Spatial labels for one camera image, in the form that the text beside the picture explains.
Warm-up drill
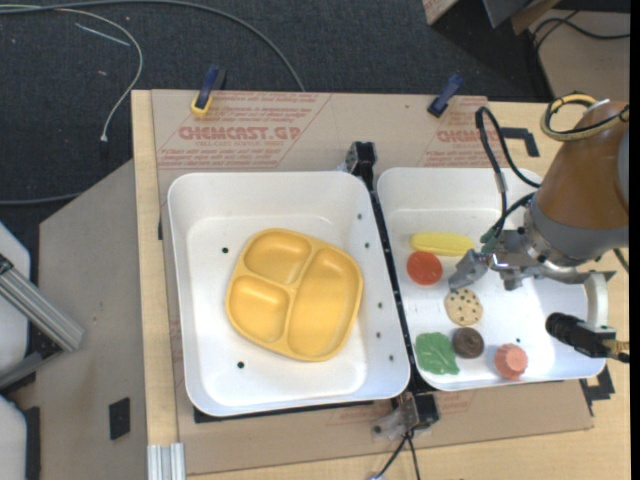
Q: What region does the beige chocolate chip biscuit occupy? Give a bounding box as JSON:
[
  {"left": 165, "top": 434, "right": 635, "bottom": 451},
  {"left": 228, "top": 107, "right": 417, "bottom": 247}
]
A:
[{"left": 443, "top": 287, "right": 485, "bottom": 327}]

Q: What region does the orange toy fruit slice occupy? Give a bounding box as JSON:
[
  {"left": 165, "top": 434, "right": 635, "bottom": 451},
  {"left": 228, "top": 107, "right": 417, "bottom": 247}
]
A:
[{"left": 405, "top": 250, "right": 444, "bottom": 286}]

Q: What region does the black cylinder on white bracket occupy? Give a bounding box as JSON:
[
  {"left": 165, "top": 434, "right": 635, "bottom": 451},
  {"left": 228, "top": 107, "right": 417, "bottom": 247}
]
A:
[{"left": 544, "top": 271, "right": 620, "bottom": 360}]

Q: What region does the green toy lettuce leaf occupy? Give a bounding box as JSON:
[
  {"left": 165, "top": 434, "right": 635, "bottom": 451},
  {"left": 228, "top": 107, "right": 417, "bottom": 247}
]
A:
[{"left": 414, "top": 331, "right": 461, "bottom": 377}]

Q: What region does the thin black rod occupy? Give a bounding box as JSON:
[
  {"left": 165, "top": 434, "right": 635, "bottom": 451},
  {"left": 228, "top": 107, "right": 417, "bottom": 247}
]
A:
[{"left": 366, "top": 167, "right": 417, "bottom": 395}]

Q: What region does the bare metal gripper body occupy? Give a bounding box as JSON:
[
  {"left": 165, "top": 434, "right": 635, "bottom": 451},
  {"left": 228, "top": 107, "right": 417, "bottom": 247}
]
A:
[{"left": 491, "top": 226, "right": 617, "bottom": 286}]

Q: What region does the brown toy doughnut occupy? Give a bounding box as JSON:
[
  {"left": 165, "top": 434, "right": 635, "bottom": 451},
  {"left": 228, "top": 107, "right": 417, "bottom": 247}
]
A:
[{"left": 451, "top": 326, "right": 486, "bottom": 360}]

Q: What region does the brown cardboard board red print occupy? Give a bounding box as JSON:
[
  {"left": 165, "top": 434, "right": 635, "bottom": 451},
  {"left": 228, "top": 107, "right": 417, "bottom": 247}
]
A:
[{"left": 149, "top": 89, "right": 596, "bottom": 477}]

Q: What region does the yellow divided plate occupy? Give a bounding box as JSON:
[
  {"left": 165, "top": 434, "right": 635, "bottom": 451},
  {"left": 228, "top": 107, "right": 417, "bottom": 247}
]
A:
[{"left": 224, "top": 227, "right": 365, "bottom": 364}]

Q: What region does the white plastic tray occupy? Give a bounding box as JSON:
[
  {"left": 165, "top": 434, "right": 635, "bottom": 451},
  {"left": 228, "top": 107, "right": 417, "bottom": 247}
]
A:
[
  {"left": 166, "top": 170, "right": 412, "bottom": 418},
  {"left": 375, "top": 166, "right": 609, "bottom": 392}
]

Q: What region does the pink toy cupcake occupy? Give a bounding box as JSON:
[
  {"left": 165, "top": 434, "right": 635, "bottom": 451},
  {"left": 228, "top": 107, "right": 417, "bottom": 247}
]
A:
[{"left": 493, "top": 342, "right": 530, "bottom": 381}]

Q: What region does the yellow toy corn cob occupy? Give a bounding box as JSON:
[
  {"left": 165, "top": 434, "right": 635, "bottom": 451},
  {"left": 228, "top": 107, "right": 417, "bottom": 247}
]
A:
[{"left": 409, "top": 231, "right": 476, "bottom": 258}]

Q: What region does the black block with thin wires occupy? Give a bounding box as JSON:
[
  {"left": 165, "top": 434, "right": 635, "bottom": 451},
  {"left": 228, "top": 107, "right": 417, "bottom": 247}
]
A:
[
  {"left": 348, "top": 140, "right": 377, "bottom": 177},
  {"left": 372, "top": 391, "right": 442, "bottom": 440}
]

